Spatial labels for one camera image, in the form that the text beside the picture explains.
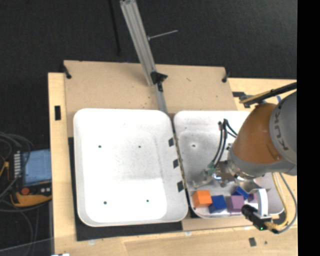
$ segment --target black connector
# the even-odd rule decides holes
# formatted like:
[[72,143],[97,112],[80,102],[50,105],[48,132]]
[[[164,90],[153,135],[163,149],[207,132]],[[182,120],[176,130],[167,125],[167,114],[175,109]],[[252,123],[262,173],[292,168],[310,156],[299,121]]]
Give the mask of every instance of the black connector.
[[258,230],[267,230],[267,226],[265,225],[265,222],[271,222],[272,218],[271,217],[266,217],[266,218],[260,218],[256,213],[258,210],[254,207],[252,207],[249,204],[245,204],[241,208],[242,214],[245,216],[246,219],[251,221],[253,225],[258,229]]

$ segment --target black clamp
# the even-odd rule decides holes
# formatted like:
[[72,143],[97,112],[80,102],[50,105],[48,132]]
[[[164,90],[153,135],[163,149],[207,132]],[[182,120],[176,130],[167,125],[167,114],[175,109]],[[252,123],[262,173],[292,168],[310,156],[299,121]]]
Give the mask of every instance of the black clamp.
[[151,79],[152,79],[152,82],[153,84],[157,84],[158,85],[158,90],[159,92],[163,92],[164,89],[162,87],[162,82],[168,77],[166,74],[161,74],[161,73],[158,73],[156,71],[153,71],[151,72]]

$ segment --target blue block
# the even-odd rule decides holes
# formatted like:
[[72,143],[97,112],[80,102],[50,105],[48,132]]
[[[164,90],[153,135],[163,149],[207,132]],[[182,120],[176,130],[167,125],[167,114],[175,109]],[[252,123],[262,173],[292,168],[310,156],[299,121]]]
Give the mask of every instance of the blue block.
[[236,190],[232,193],[232,196],[243,196],[244,200],[247,200],[249,194],[240,186],[236,188]]
[[211,196],[211,198],[212,204],[208,206],[211,214],[222,212],[223,210],[227,209],[227,203],[223,195],[214,195]]

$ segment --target black mat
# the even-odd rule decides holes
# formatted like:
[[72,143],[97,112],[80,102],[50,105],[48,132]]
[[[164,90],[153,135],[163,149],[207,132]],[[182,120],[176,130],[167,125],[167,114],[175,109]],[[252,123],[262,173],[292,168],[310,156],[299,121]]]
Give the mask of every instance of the black mat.
[[69,155],[70,155],[70,169],[72,179],[72,194],[75,216],[76,239],[78,241],[102,239],[121,236],[137,236],[147,234],[168,233],[182,230],[182,223],[157,223],[144,225],[127,225],[127,226],[108,226],[108,227],[91,227],[84,224],[77,211],[77,194],[75,182],[75,154],[74,154],[74,138],[68,138]]

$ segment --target orange and black device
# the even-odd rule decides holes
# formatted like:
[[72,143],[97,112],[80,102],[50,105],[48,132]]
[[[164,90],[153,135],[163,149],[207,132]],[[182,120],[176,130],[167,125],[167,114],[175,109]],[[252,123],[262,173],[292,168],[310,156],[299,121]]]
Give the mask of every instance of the orange and black device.
[[16,179],[10,194],[16,207],[30,207],[52,199],[49,149],[15,151],[9,160],[8,180]]

